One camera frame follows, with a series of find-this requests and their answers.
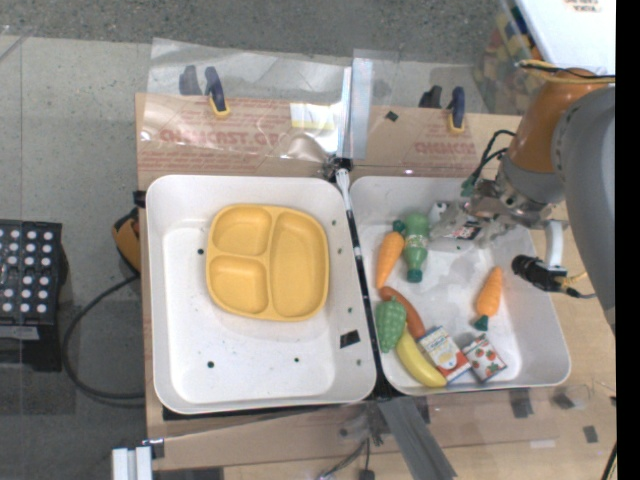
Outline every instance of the toy carrot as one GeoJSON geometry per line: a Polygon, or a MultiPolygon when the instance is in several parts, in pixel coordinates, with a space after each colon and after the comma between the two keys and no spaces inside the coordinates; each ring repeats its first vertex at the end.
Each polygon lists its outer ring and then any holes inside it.
{"type": "Polygon", "coordinates": [[[382,239],[380,250],[378,251],[378,263],[376,265],[376,288],[384,286],[387,278],[391,274],[393,267],[402,255],[404,249],[404,237],[402,231],[404,224],[400,220],[393,222],[393,231],[390,231],[382,239]]]}
{"type": "Polygon", "coordinates": [[[394,290],[390,286],[383,286],[378,290],[378,293],[382,300],[391,300],[395,298],[395,300],[404,306],[404,309],[407,312],[407,331],[409,331],[409,334],[413,336],[413,339],[419,340],[427,334],[427,330],[424,328],[424,324],[422,323],[422,318],[420,318],[416,308],[414,308],[400,292],[394,290]]]}
{"type": "Polygon", "coordinates": [[[489,317],[498,312],[501,296],[502,269],[493,267],[476,299],[476,313],[480,315],[480,318],[473,324],[476,329],[486,331],[489,328],[489,317]]]}

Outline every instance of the yellow plate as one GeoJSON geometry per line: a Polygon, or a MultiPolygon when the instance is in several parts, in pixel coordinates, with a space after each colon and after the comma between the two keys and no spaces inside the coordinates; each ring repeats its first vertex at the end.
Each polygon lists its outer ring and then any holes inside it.
{"type": "Polygon", "coordinates": [[[214,218],[207,245],[207,287],[238,315],[299,321],[325,304],[329,250],[320,223],[281,206],[238,204],[214,218]]]}

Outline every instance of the yellow banana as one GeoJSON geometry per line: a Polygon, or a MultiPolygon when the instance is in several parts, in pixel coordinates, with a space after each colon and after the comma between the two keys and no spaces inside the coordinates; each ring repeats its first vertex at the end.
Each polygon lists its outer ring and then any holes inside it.
{"type": "Polygon", "coordinates": [[[396,345],[396,353],[402,365],[421,384],[430,388],[447,385],[447,379],[422,355],[418,344],[406,328],[396,345]]]}

